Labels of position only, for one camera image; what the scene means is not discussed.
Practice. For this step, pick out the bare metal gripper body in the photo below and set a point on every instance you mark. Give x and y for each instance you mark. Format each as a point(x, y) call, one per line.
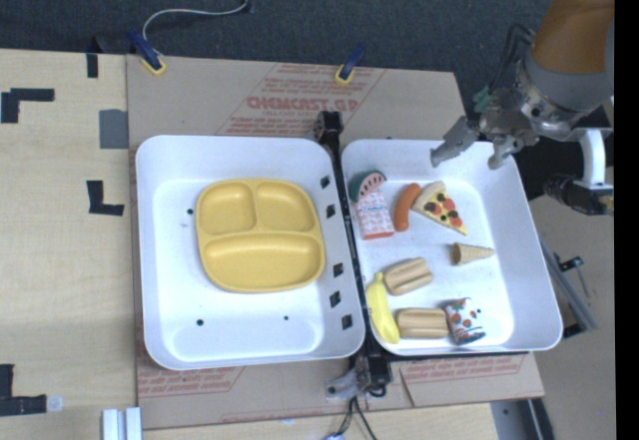
point(519, 116)

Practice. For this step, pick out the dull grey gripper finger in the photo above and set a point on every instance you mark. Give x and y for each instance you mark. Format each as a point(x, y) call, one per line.
point(451, 142)
point(504, 149)

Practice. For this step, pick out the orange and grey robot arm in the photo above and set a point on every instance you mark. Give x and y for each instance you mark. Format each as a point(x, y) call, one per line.
point(574, 39)

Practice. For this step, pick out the pizza slice toy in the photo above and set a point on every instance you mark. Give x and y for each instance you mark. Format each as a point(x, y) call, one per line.
point(442, 208)

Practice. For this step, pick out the orange sausage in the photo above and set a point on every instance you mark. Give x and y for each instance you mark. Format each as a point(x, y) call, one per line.
point(404, 208)

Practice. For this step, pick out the watermelon slice toy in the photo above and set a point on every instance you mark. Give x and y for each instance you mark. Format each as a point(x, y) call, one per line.
point(365, 182)

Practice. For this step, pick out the orange and white carton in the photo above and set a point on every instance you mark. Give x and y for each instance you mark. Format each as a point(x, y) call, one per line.
point(375, 217)

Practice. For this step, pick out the tan ice cream cone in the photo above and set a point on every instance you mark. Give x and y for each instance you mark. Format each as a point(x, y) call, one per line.
point(469, 253)

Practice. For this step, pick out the white plastic tray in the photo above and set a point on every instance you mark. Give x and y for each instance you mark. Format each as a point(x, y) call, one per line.
point(509, 278)
point(239, 333)

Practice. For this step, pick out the thin black rod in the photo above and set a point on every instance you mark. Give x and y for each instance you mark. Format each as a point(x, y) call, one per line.
point(349, 238)

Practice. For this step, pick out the tan hot dog bun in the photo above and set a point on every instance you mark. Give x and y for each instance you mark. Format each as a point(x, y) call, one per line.
point(407, 276)
point(422, 323)

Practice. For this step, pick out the white can with tomato print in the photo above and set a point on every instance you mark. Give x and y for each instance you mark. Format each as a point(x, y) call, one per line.
point(464, 320)

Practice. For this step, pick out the brown cardboard board red print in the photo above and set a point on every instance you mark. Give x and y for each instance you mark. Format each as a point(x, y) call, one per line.
point(279, 99)

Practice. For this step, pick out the yellow banana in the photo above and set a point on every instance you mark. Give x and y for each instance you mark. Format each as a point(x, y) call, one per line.
point(382, 310)

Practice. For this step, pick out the yellow divided plate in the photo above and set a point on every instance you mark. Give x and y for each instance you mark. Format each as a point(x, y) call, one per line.
point(259, 236)

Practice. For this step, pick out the black cylinder on white bracket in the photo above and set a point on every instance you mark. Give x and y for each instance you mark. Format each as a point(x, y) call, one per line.
point(584, 178)

